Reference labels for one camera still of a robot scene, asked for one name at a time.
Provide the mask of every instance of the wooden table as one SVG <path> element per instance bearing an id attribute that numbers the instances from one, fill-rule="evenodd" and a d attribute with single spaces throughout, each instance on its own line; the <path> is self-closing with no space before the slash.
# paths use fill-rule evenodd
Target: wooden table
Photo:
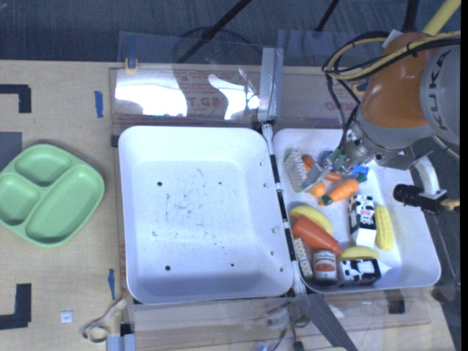
<path id="1" fill-rule="evenodd" d="M 0 350 L 105 350 L 105 343 L 92 344 L 82 337 L 82 331 L 115 303 L 107 281 L 110 269 L 115 272 L 116 297 L 121 295 L 116 148 L 110 145 L 109 70 L 116 66 L 0 61 L 0 84 L 27 84 L 32 90 L 32 113 L 18 113 L 17 95 L 0 94 L 0 132 L 22 132 L 23 149 L 36 143 L 51 143 L 70 151 L 96 168 L 106 186 L 105 196 L 89 222 L 63 246 L 35 246 L 0 227 L 0 314 L 14 312 L 16 284 L 32 286 L 31 322 L 27 328 L 0 331 Z M 102 93 L 104 101 L 101 118 L 95 91 Z M 428 290 L 419 291 L 412 298 L 419 298 L 414 303 L 424 306 L 424 315 L 411 326 L 401 327 L 394 318 L 382 318 L 380 327 L 373 329 L 372 324 L 379 319 L 362 317 L 361 322 L 369 321 L 369 326 L 353 329 L 352 319 L 346 314 L 341 320 L 359 350 L 454 350 L 440 305 Z M 63 311 L 72 311 L 72 322 L 61 322 Z M 116 315 L 109 324 L 111 333 L 118 333 L 119 323 L 120 316 Z M 330 346 L 312 325 L 301 329 L 298 335 L 308 350 Z M 141 346 L 142 350 L 151 350 L 147 344 Z M 250 350 L 251 346 L 232 344 L 203 349 Z"/>

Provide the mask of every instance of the green object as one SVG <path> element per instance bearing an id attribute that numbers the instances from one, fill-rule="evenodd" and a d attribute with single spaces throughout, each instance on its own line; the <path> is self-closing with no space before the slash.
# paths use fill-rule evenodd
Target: green object
<path id="1" fill-rule="evenodd" d="M 24 150 L 0 172 L 0 224 L 38 246 L 68 242 L 104 196 L 89 164 L 49 144 Z"/>

